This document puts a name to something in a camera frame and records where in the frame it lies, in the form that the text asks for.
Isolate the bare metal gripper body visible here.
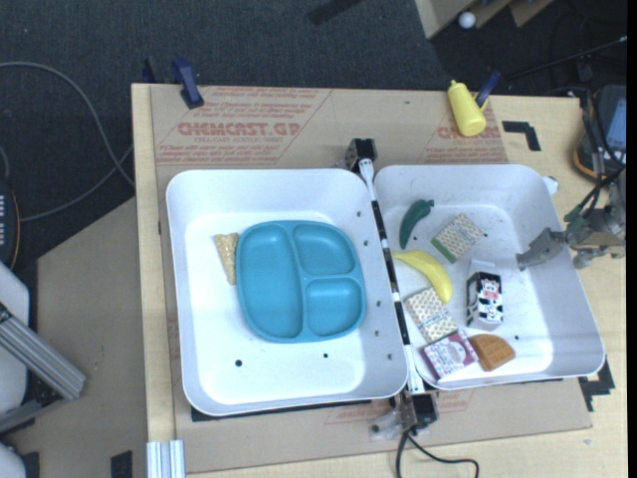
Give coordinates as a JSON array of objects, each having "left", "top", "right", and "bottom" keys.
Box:
[{"left": 562, "top": 206, "right": 627, "bottom": 261}]

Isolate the white plastic tray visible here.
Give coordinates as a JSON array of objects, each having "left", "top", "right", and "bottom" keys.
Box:
[
  {"left": 164, "top": 167, "right": 410, "bottom": 417},
  {"left": 371, "top": 162, "right": 607, "bottom": 391}
]

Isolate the cow print milk carton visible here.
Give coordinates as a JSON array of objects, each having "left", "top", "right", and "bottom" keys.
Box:
[{"left": 465, "top": 259, "right": 505, "bottom": 332}]

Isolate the orange dotted white carton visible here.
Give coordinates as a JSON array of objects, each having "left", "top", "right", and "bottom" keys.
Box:
[
  {"left": 402, "top": 287, "right": 459, "bottom": 344},
  {"left": 430, "top": 212, "right": 486, "bottom": 264}
]

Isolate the yellow banana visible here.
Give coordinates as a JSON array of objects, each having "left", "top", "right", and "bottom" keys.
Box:
[{"left": 391, "top": 249, "right": 454, "bottom": 304}]

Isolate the brown biscuit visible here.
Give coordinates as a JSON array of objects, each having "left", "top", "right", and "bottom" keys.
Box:
[{"left": 467, "top": 334, "right": 517, "bottom": 372}]

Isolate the green chili pepper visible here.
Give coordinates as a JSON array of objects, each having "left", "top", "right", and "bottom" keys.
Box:
[{"left": 398, "top": 198, "right": 435, "bottom": 250}]

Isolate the pink patterned packet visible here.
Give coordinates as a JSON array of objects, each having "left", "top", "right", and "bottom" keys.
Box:
[{"left": 422, "top": 330, "right": 479, "bottom": 380}]

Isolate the yellow squeeze bottle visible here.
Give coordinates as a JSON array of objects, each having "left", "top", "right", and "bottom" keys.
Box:
[{"left": 446, "top": 80, "right": 488, "bottom": 137}]

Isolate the thin black and white rod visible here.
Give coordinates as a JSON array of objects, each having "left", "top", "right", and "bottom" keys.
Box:
[{"left": 357, "top": 158, "right": 419, "bottom": 393}]

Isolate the blue divided plate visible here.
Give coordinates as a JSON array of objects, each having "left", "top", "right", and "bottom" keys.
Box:
[{"left": 234, "top": 220, "right": 368, "bottom": 344}]

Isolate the brown cardboard board red print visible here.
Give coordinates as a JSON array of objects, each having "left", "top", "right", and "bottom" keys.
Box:
[{"left": 148, "top": 85, "right": 594, "bottom": 475}]

